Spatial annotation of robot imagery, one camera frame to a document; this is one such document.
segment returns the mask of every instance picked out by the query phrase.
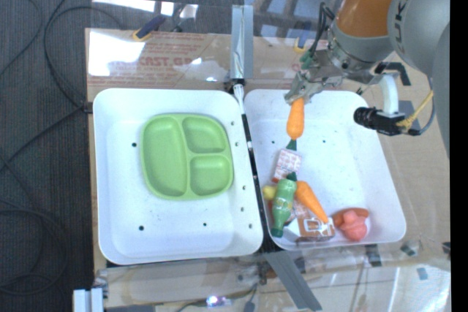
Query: green divided plate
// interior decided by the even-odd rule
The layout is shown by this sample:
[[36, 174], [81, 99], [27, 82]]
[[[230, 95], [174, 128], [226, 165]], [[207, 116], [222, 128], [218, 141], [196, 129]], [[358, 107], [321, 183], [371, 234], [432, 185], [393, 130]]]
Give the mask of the green divided plate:
[[146, 184], [158, 197], [202, 199], [233, 183], [233, 157], [224, 127], [211, 117], [164, 114], [150, 118], [141, 132]]

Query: toy food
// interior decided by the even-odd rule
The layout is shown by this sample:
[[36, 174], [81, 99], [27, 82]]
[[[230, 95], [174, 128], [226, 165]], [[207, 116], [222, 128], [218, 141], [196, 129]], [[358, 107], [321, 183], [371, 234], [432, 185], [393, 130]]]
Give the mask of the toy food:
[[333, 222], [335, 223], [335, 226], [336, 227], [339, 227], [341, 224], [343, 224], [343, 214], [348, 211], [348, 210], [354, 210], [356, 212], [356, 214], [358, 216], [363, 216], [365, 218], [368, 218], [369, 217], [369, 211], [365, 208], [346, 208], [346, 209], [343, 209], [343, 210], [340, 210], [338, 212], [336, 212], [332, 218], [333, 218]]
[[331, 219], [325, 224], [317, 217], [297, 217], [284, 227], [284, 237], [292, 242], [324, 242], [334, 236]]
[[278, 183], [279, 180], [286, 178], [292, 172], [298, 172], [301, 166], [302, 156], [295, 151], [283, 148], [279, 152], [278, 161], [276, 162], [275, 171], [272, 182]]
[[291, 216], [296, 189], [296, 176], [294, 172], [278, 182], [276, 195], [271, 207], [271, 214], [273, 215], [271, 235], [274, 237], [283, 236], [284, 223]]
[[276, 186], [264, 185], [262, 188], [262, 193], [265, 200], [273, 200], [276, 194]]
[[367, 234], [366, 217], [358, 216], [354, 210], [343, 213], [343, 223], [339, 226], [344, 236], [349, 240], [358, 242]]
[[304, 204], [308, 209], [310, 209], [321, 222], [327, 224], [328, 216], [322, 208], [318, 198], [315, 196], [314, 191], [310, 185], [303, 180], [297, 182], [298, 188], [295, 191], [295, 197], [299, 202]]
[[286, 132], [290, 136], [291, 141], [287, 146], [289, 150], [296, 149], [296, 140], [304, 131], [304, 98], [301, 96], [291, 104], [290, 114], [287, 118]]

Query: snack package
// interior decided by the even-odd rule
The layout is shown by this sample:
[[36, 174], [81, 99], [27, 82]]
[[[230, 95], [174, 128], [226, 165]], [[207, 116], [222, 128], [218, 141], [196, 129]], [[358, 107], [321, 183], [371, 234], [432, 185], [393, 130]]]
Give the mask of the snack package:
[[295, 151], [283, 148], [279, 152], [278, 161], [271, 180], [278, 183], [292, 172], [298, 172], [301, 167], [302, 156]]
[[331, 217], [327, 224], [317, 217], [297, 217], [284, 227], [284, 237], [291, 242], [322, 242], [334, 236], [335, 225]]
[[290, 223], [295, 218], [312, 218], [312, 213], [307, 207], [299, 202], [297, 199], [294, 199], [292, 202], [291, 216], [286, 221]]

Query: toy carrot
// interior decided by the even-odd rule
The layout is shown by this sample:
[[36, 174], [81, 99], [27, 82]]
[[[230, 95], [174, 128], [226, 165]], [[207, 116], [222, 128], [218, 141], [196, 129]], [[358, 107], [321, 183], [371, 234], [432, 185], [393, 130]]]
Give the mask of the toy carrot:
[[318, 219], [321, 222], [327, 224], [328, 223], [328, 216], [322, 208], [319, 200], [315, 196], [314, 191], [309, 186], [306, 181], [299, 180], [296, 182], [297, 189], [295, 191], [296, 199], [304, 204], [308, 209], [310, 209], [315, 215], [317, 215]]
[[304, 98], [301, 96], [291, 103], [290, 114], [287, 118], [286, 132], [291, 141], [287, 145], [288, 150], [296, 150], [296, 140], [304, 131]]

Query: green bottle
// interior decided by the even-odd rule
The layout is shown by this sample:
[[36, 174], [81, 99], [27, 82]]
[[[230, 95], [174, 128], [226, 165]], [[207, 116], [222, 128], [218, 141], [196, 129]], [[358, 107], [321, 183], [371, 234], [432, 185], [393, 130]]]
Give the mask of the green bottle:
[[273, 215], [273, 227], [271, 228], [271, 235], [281, 238], [283, 236], [283, 227], [286, 220], [291, 215], [293, 208], [294, 193], [297, 189], [297, 177], [295, 172], [287, 175], [286, 178], [278, 182], [276, 187], [276, 195], [273, 199], [273, 206], [271, 213]]

